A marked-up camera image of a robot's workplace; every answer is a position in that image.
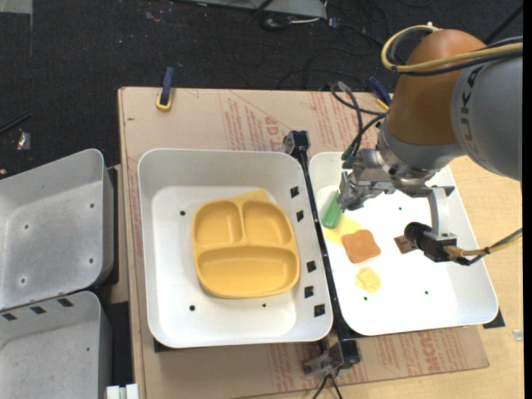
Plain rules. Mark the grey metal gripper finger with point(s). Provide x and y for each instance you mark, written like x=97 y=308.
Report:
x=345 y=200
x=359 y=200

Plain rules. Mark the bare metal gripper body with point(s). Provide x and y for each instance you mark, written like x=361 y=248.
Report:
x=370 y=173

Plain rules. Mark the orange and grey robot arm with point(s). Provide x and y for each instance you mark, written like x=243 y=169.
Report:
x=432 y=98

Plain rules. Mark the green toy pea pod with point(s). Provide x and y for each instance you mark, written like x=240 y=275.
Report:
x=331 y=216

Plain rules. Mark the yellow flat cheese slice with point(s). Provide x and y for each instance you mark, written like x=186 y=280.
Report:
x=347 y=225

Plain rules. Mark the orange toy toast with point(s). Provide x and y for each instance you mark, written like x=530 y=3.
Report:
x=361 y=245

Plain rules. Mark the thin black rod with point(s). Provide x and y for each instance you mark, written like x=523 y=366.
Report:
x=326 y=256

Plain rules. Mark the small brown biscuit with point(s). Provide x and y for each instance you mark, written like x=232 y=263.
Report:
x=401 y=244

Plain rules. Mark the small yellow toy pasta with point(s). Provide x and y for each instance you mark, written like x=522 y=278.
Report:
x=368 y=279

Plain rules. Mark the white plastic tray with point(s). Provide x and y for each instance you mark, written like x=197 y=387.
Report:
x=50 y=347
x=415 y=297
x=174 y=264
x=54 y=223

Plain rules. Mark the yellow divided plate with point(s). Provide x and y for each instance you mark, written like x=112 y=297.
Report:
x=245 y=260

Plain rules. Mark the brown cardboard board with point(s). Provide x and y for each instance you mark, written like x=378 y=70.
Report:
x=208 y=114

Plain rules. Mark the black cylinder on white bracket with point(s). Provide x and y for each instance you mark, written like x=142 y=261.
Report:
x=432 y=243

